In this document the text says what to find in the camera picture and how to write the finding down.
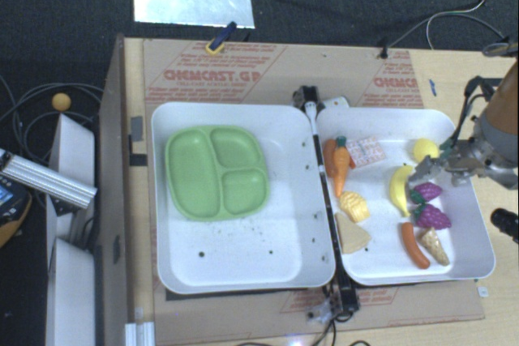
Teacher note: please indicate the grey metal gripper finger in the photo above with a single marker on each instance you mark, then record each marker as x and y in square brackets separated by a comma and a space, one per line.
[433, 162]
[417, 174]

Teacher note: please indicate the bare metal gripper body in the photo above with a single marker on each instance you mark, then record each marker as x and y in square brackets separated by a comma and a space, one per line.
[472, 164]

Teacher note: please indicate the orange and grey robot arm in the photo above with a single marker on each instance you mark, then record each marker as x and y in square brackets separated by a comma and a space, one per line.
[503, 109]

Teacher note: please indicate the yellow lemon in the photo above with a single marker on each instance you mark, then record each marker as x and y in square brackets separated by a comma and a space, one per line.
[425, 150]

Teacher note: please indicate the purple grapes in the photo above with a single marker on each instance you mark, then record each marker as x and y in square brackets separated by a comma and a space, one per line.
[434, 216]
[427, 191]

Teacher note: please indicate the yellow banana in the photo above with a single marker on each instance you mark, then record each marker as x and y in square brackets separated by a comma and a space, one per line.
[399, 190]

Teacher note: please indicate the red and white packet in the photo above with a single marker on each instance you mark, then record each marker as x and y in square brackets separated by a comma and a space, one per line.
[367, 152]

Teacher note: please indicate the yellow corn cob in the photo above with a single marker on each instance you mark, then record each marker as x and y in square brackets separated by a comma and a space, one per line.
[354, 206]

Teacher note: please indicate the orange sausage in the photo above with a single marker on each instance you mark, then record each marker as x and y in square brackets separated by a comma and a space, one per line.
[414, 247]

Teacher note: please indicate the beige ice cream cone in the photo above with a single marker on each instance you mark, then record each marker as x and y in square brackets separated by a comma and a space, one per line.
[434, 247]

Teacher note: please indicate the orange carrot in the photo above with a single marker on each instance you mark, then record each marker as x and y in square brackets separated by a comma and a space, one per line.
[327, 158]
[341, 166]

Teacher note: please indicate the white plastic tray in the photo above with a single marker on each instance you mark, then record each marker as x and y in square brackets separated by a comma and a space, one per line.
[243, 255]
[381, 255]

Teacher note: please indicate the beige cheese wedge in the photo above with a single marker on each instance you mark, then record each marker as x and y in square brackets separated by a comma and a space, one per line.
[350, 237]

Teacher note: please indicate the thin black and white rod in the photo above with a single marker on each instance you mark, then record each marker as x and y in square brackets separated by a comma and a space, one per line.
[324, 182]

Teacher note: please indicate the small white box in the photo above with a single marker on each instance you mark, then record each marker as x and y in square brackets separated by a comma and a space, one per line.
[337, 101]

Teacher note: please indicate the brown cardboard board, red print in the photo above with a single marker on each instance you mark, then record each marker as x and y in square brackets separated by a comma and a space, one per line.
[243, 69]

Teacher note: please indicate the green divided plate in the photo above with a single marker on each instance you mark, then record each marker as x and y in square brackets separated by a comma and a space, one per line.
[202, 174]

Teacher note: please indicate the yellow ball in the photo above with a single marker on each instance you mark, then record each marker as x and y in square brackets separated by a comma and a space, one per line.
[61, 101]

